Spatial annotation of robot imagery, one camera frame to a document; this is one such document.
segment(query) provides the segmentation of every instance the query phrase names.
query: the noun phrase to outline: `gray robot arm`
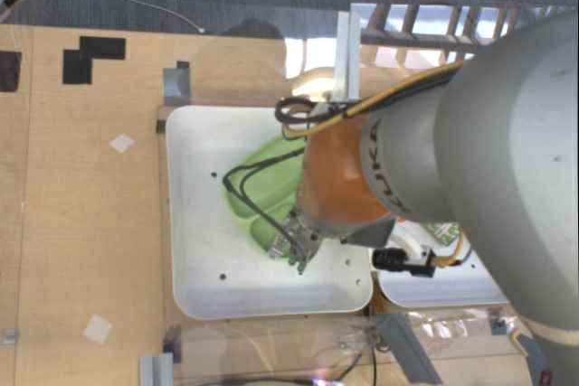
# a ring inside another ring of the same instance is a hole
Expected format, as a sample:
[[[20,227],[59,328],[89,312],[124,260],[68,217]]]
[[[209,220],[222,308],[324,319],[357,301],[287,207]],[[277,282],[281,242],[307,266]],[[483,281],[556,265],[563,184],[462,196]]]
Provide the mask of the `gray robot arm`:
[[[360,151],[388,210],[460,223],[557,384],[579,384],[577,27],[574,11],[491,44],[372,114]]]

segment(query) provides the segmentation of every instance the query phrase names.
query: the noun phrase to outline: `white tray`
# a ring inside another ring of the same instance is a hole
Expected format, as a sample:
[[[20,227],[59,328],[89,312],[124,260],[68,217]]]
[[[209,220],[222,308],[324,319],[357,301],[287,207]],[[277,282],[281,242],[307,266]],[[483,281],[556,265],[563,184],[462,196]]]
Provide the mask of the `white tray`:
[[[437,255],[448,255],[454,251],[455,242],[448,247],[442,246],[420,224],[407,221],[404,228],[418,242],[431,246]],[[467,253],[469,246],[465,240],[459,259]],[[502,305],[508,302],[476,252],[462,266],[437,268],[432,278],[413,277],[408,272],[381,271],[378,279],[384,295],[401,307]]]
[[[173,289],[193,318],[353,312],[370,300],[366,249],[326,241],[300,276],[230,214],[221,177],[279,133],[268,108],[181,107],[167,121]]]

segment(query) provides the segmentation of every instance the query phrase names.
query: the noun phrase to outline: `wooden surface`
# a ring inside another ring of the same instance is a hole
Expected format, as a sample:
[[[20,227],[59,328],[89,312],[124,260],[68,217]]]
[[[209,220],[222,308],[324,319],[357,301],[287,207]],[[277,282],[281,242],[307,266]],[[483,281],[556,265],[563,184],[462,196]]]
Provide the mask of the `wooden surface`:
[[[10,28],[0,25],[1,50],[14,49]],[[0,328],[17,324],[20,330],[15,348],[0,345],[0,385],[137,385],[138,357],[160,352],[166,320],[185,323],[187,360],[197,359],[177,370],[185,382],[224,372],[225,364],[231,373],[263,371],[264,359],[275,366],[272,353],[282,358],[284,350],[307,358],[311,342],[292,335],[292,323],[248,338],[187,320],[163,277],[161,205],[166,207],[166,197],[159,189],[162,153],[156,134],[163,68],[190,61],[194,103],[271,105],[292,89],[283,75],[282,42],[14,31],[24,57],[33,56],[28,71],[33,85],[0,94]],[[91,86],[64,86],[62,50],[78,49],[81,35],[124,37],[127,58],[95,61]],[[379,74],[373,71],[378,84]],[[109,145],[121,134],[135,140],[124,154]],[[93,315],[112,324],[103,344],[83,334]],[[325,326],[315,317],[309,321],[320,330]],[[318,343],[336,340],[335,332],[323,333]],[[443,355],[436,366],[451,372],[449,384],[528,384],[524,359],[508,340],[498,341],[490,335],[470,340],[467,357],[453,361]],[[267,350],[256,354],[255,345]],[[456,344],[448,355],[465,350]],[[395,364],[383,360],[381,369],[396,371]],[[497,368],[485,366],[491,364]],[[347,384],[363,384],[356,375],[369,378],[368,360],[361,365]],[[474,382],[461,382],[475,367],[485,372]]]
[[[18,326],[18,288],[32,71],[33,29],[4,28],[0,50],[23,52],[16,93],[0,92],[0,334]],[[0,384],[14,383],[16,345],[0,344]]]

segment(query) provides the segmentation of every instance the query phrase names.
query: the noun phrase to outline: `black wire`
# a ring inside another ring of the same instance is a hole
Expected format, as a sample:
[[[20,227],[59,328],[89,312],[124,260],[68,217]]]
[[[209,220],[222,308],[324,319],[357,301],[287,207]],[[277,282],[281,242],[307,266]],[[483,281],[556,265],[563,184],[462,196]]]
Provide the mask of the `black wire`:
[[[343,372],[340,373],[340,375],[336,378],[336,381],[342,381],[344,380],[344,378],[347,377],[347,375],[355,369],[355,367],[358,365],[358,362],[360,362],[360,359],[362,358],[362,355],[364,355],[364,353],[360,353],[359,355],[356,356],[356,358],[354,359],[354,361],[350,364],[349,367],[347,367]]]
[[[352,105],[352,103],[328,103],[329,107],[325,113],[320,113],[315,116],[302,117],[292,116],[283,112],[283,109],[292,105],[305,105],[309,107],[310,110],[312,110],[317,105],[317,103],[303,97],[286,97],[285,99],[281,99],[278,101],[278,103],[276,103],[274,112],[275,118],[281,124],[291,125],[322,122],[334,117],[336,114],[344,113]]]
[[[372,350],[372,366],[374,368],[374,379],[372,380],[372,386],[376,386],[376,382],[378,381],[378,365],[376,362],[376,352],[374,347],[370,348]]]
[[[414,84],[404,87],[403,89],[398,90],[392,95],[385,97],[384,99],[376,102],[374,105],[364,109],[362,113],[369,113],[372,111],[377,111],[378,109],[386,108],[396,101],[401,99],[405,99],[407,97],[411,97],[420,92],[424,92],[428,89],[433,89],[435,87],[447,84],[451,81],[452,77],[454,76],[456,71],[444,71],[440,74],[435,74],[429,78],[419,80]],[[278,101],[275,107],[275,118],[281,123],[286,125],[292,124],[303,124],[303,123],[315,123],[315,122],[322,122],[327,119],[334,117],[337,114],[343,115],[344,118],[347,118],[346,110],[355,104],[347,103],[347,104],[340,104],[339,106],[330,106],[328,111],[316,116],[305,116],[305,117],[294,117],[292,115],[288,115],[283,112],[287,106],[291,105],[305,105],[309,108],[314,108],[316,103],[309,99],[305,99],[303,97],[287,97],[285,99],[281,99]]]
[[[306,125],[306,128],[309,129],[310,126],[311,126],[311,124],[308,123],[308,124]],[[289,136],[288,134],[286,134],[286,130],[285,130],[285,128],[284,128],[283,125],[281,125],[281,136],[283,137],[284,140],[287,140],[288,142],[295,142],[296,140],[305,140],[305,141],[308,140],[308,136],[305,136],[305,137],[292,137],[292,136]]]
[[[394,94],[376,102],[371,107],[368,107],[364,111],[362,111],[362,113],[369,113],[372,111],[377,111],[378,109],[386,108],[401,99],[405,99],[417,93],[424,92],[425,90],[433,89],[435,87],[447,84],[448,82],[451,81],[455,72],[456,71],[446,71],[442,74],[437,74],[435,76],[431,76],[430,78],[419,80],[418,82],[415,82],[414,84],[411,84],[403,89],[400,89]]]
[[[461,266],[462,264],[464,264],[467,260],[470,259],[470,255],[472,254],[472,246],[469,248],[469,250],[467,251],[467,253],[464,255],[464,258],[462,258],[461,260],[456,260],[454,261],[454,263],[451,264],[451,267],[458,267]]]
[[[289,242],[289,244],[295,250],[300,251],[300,253],[302,255],[303,255],[303,248],[298,243],[298,241],[295,238],[293,238],[291,235],[289,235],[288,232],[281,226],[281,224],[279,224],[275,219],[273,219],[268,213],[266,213],[264,210],[262,210],[257,204],[255,204],[250,199],[250,197],[245,192],[245,183],[247,182],[247,180],[249,180],[249,178],[256,175],[258,172],[262,171],[263,169],[270,167],[272,165],[275,165],[277,163],[281,163],[282,161],[290,159],[294,156],[299,156],[299,155],[303,154],[303,152],[304,152],[304,148],[300,148],[298,150],[294,150],[294,151],[291,151],[289,153],[286,153],[285,155],[280,155],[280,156],[275,156],[273,158],[264,159],[262,161],[259,161],[257,163],[253,163],[251,165],[238,165],[238,166],[234,167],[231,171],[229,171],[227,174],[225,174],[223,176],[223,179],[222,179],[223,185],[225,186],[225,188],[227,189],[228,192],[233,194],[238,200],[243,202],[246,206],[251,208],[254,212],[258,213],[271,227],[273,227],[276,231],[281,233],[281,235],[283,235],[283,237]],[[241,179],[240,184],[239,184],[240,191],[238,192],[233,187],[233,184],[230,180],[230,177],[233,174],[236,174],[240,171],[250,171],[250,172],[247,173]]]
[[[275,378],[275,377],[263,377],[263,378],[226,378],[220,381],[209,381],[204,383],[199,383],[197,386],[245,386],[246,384],[253,384],[256,382],[266,382],[266,381],[277,381],[286,382],[289,384],[297,384],[298,386],[312,386],[312,380],[301,380],[288,379],[288,378]]]

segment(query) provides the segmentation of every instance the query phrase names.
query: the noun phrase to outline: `metal bracket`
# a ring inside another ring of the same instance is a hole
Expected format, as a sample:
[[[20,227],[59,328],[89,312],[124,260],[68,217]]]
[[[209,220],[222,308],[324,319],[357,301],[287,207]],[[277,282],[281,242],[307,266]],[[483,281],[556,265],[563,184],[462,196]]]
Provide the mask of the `metal bracket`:
[[[163,353],[170,353],[173,363],[181,363],[181,328],[178,325],[171,325],[163,339]]]
[[[166,107],[191,105],[191,73],[187,61],[178,61],[174,69],[163,69],[163,98]]]
[[[442,385],[404,314],[375,315],[372,320],[410,383]]]
[[[173,354],[141,355],[138,386],[173,386]]]
[[[505,321],[505,317],[503,316],[503,308],[502,307],[494,307],[489,309],[489,325],[490,325],[490,332],[494,336],[503,336],[507,334],[507,322]]]
[[[360,14],[340,12],[332,101],[358,100],[360,96]]]

